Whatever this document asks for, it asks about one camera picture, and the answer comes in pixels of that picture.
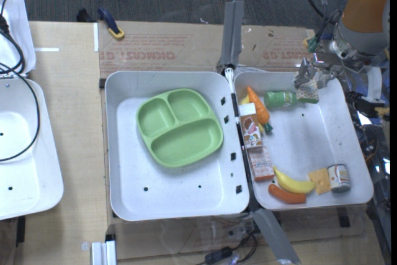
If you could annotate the brown cardboard board red print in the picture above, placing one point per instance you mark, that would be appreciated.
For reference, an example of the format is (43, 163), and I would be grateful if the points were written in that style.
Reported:
(186, 46)

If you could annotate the orange carrot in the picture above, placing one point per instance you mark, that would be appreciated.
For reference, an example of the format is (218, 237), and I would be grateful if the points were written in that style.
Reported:
(260, 107)

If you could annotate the orange sausage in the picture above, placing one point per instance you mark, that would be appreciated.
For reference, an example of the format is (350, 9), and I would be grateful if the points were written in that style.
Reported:
(287, 196)

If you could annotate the green plastic bottle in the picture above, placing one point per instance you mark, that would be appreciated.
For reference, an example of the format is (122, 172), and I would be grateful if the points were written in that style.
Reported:
(279, 99)

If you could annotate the white and green packet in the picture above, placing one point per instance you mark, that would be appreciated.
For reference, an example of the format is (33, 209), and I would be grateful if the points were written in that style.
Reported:
(307, 93)

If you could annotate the small white and orange can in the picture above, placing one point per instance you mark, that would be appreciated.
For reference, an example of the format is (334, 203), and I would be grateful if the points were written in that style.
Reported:
(339, 178)

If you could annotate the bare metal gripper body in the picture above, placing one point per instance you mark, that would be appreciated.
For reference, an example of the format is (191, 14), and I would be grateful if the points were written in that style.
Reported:
(347, 58)

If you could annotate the black cylinder on white bracket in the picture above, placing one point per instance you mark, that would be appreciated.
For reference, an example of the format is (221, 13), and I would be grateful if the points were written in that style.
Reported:
(366, 104)

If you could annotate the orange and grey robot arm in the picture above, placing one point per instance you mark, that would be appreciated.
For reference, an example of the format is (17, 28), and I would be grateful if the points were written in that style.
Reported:
(366, 3)

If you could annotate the small yellow toy food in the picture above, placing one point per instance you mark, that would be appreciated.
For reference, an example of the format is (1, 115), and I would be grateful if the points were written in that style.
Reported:
(245, 100)

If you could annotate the thin black and white rod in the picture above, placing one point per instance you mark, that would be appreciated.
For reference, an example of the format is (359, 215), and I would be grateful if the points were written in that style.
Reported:
(238, 116)

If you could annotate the yellow banana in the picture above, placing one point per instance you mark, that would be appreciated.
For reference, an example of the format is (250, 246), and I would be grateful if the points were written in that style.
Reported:
(294, 185)

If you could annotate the yellow cheese wedge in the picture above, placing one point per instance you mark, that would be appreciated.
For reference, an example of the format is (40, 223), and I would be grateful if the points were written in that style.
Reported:
(321, 180)

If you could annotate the green divided plate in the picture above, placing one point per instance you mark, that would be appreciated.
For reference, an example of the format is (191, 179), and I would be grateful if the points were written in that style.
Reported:
(180, 128)

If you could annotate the orange and white packet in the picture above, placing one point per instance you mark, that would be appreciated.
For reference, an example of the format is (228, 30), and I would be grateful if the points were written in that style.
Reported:
(261, 164)

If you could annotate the white plastic tray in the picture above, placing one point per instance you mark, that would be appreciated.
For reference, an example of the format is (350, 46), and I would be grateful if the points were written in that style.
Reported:
(12, 25)
(21, 164)
(173, 192)
(310, 139)

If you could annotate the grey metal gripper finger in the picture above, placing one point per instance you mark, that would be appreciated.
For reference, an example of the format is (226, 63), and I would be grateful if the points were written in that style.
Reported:
(325, 77)
(305, 71)

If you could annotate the brown and white carton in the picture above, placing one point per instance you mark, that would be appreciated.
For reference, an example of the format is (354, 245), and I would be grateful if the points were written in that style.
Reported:
(250, 127)

